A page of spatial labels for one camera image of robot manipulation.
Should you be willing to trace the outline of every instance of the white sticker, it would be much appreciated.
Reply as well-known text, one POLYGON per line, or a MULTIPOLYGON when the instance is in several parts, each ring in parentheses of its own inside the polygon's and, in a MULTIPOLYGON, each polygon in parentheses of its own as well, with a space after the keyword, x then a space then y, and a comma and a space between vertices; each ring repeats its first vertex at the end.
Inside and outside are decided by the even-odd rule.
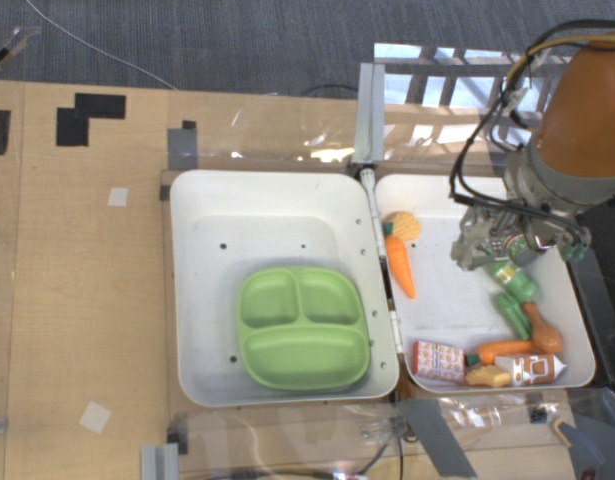
POLYGON ((85 412, 80 418, 79 423, 92 432, 101 434, 105 429, 105 425, 107 425, 107 421, 110 416, 111 411, 109 409, 105 409, 102 405, 99 405, 96 402, 89 402, 85 412))
POLYGON ((127 195, 129 194, 128 188, 114 187, 109 192, 108 206, 127 206, 127 195))

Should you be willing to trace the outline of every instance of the white plastic tray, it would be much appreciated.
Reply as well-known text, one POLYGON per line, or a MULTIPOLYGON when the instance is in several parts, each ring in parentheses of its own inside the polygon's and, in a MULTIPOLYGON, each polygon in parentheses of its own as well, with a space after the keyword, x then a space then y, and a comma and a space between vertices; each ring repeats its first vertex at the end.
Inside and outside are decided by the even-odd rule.
MULTIPOLYGON (((469 182, 488 194, 505 197, 500 179, 469 178, 469 182)), ((475 353, 481 343, 514 339, 492 300, 503 289, 482 269, 464 272, 450 257, 466 207, 455 204, 448 194, 445 176, 391 175, 381 179, 376 187, 381 220, 395 212, 407 211, 421 225, 416 247, 408 248, 416 298, 409 300, 397 283, 392 283, 408 368, 416 340, 452 345, 475 353)), ((558 252, 552 250, 524 271, 539 286, 535 302, 541 314, 563 337, 564 347, 557 355, 567 365, 555 382, 538 387, 588 384, 594 375, 595 360, 566 265, 558 252)), ((422 388, 438 394, 492 392, 488 388, 458 387, 449 382, 412 377, 422 388)))
POLYGON ((377 398, 393 389, 398 362, 359 183, 337 174, 189 171, 176 179, 170 199, 178 372, 191 400, 220 407, 377 398), (256 270, 285 265, 333 268, 358 288, 373 343, 360 381, 296 393, 267 389, 247 375, 236 331, 239 287, 256 270))

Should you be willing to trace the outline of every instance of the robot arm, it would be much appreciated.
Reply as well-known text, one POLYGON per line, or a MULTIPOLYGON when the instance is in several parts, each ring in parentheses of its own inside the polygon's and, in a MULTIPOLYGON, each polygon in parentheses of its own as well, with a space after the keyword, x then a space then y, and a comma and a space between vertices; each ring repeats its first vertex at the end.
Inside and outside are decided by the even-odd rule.
POLYGON ((539 38, 512 68, 497 102, 454 165, 451 196, 469 209, 452 258, 465 270, 509 258, 524 265, 552 247, 565 260, 582 258, 591 236, 574 217, 615 197, 615 33, 546 40, 568 25, 615 28, 615 22, 577 21, 539 38), (462 163, 479 131, 512 98, 534 55, 572 43, 581 50, 563 73, 540 127, 527 146, 507 156, 503 179, 508 199, 471 189, 462 163), (468 195, 456 190, 457 181, 468 195))

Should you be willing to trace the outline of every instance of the gray carpet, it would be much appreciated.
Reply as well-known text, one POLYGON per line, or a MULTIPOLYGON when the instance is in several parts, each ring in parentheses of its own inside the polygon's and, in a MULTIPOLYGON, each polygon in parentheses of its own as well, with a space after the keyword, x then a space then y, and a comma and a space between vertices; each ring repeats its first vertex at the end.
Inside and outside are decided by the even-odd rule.
MULTIPOLYGON (((49 17, 181 89, 300 94, 356 85, 376 41, 519 50, 550 26, 615 19, 615 0, 31 0, 49 17)), ((42 34, 0 78, 158 87, 0 0, 0 46, 17 25, 42 34)))

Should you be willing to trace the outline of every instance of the green divided plate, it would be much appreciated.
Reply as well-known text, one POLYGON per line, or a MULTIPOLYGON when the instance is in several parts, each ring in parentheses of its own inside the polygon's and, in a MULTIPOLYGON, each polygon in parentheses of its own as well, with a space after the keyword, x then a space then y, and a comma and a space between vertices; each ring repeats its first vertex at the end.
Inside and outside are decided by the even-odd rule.
POLYGON ((325 268, 270 268, 249 276, 238 294, 238 340, 247 373, 272 389, 347 386, 369 366, 356 287, 325 268))

